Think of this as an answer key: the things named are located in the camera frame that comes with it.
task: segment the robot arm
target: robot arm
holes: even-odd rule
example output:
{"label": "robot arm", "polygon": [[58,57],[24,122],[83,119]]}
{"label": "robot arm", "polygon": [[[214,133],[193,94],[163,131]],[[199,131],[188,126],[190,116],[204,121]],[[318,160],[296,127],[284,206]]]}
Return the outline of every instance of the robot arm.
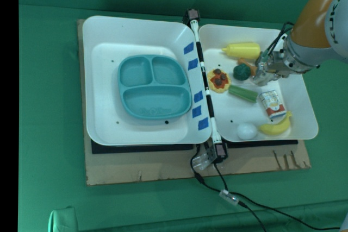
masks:
{"label": "robot arm", "polygon": [[[284,25],[276,41],[286,31]],[[282,49],[261,53],[253,81],[263,86],[306,73],[331,59],[348,63],[348,0],[309,0]]]}

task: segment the clear plastic piece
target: clear plastic piece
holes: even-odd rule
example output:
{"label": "clear plastic piece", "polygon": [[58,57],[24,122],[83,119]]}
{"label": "clear plastic piece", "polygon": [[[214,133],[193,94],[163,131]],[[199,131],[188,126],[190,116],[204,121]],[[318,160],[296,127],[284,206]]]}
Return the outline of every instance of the clear plastic piece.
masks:
{"label": "clear plastic piece", "polygon": [[192,165],[199,170],[206,169],[218,157],[215,146],[209,147],[205,153],[193,159]]}
{"label": "clear plastic piece", "polygon": [[219,196],[227,202],[233,204],[234,206],[236,206],[239,202],[239,199],[236,196],[230,194],[227,190],[221,190]]}

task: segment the blue divided plate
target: blue divided plate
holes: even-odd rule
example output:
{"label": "blue divided plate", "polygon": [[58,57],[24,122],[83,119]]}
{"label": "blue divided plate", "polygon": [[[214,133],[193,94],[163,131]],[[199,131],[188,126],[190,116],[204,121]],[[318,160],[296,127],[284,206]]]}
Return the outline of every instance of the blue divided plate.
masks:
{"label": "blue divided plate", "polygon": [[118,85],[125,110],[142,119],[165,119],[185,114],[191,91],[182,66],[163,55],[136,55],[119,66]]}

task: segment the green table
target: green table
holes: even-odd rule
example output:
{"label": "green table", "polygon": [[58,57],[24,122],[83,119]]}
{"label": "green table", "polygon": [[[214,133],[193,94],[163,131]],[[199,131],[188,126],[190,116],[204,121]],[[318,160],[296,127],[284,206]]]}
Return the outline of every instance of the green table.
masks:
{"label": "green table", "polygon": [[[181,17],[30,5],[20,5],[19,12],[19,231],[45,231],[51,211],[69,205],[76,210],[80,231],[261,231],[248,211],[230,206],[195,179],[85,184],[77,20],[107,15],[180,22]],[[207,23],[282,25],[200,22]],[[318,136],[306,142],[312,169],[227,176],[230,191],[316,227],[340,226],[348,212],[347,75],[348,65],[334,61],[304,75],[319,124]],[[207,182],[222,188],[218,177]],[[307,231],[294,222],[284,226],[285,217],[252,208],[268,231]]]}

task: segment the cardboard base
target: cardboard base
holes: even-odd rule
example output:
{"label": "cardboard base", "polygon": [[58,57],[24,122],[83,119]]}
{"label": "cardboard base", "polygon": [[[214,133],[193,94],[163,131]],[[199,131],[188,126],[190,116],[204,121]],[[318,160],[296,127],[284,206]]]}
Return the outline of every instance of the cardboard base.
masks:
{"label": "cardboard base", "polygon": [[[192,145],[187,148],[174,146],[171,150],[150,151],[129,150],[127,152],[93,152],[94,143],[86,129],[86,99],[84,78],[84,55],[82,24],[78,20],[79,61],[82,93],[82,113],[84,126],[84,148],[86,184],[106,185],[155,181],[168,179],[193,178],[190,160],[196,153]],[[277,141],[270,145],[268,141],[263,146],[257,142],[255,146],[229,145],[228,158],[219,164],[223,175],[243,174],[269,171],[288,171],[311,168],[306,146],[303,140]],[[216,176],[218,173],[213,166],[207,167],[200,174],[203,177]]]}

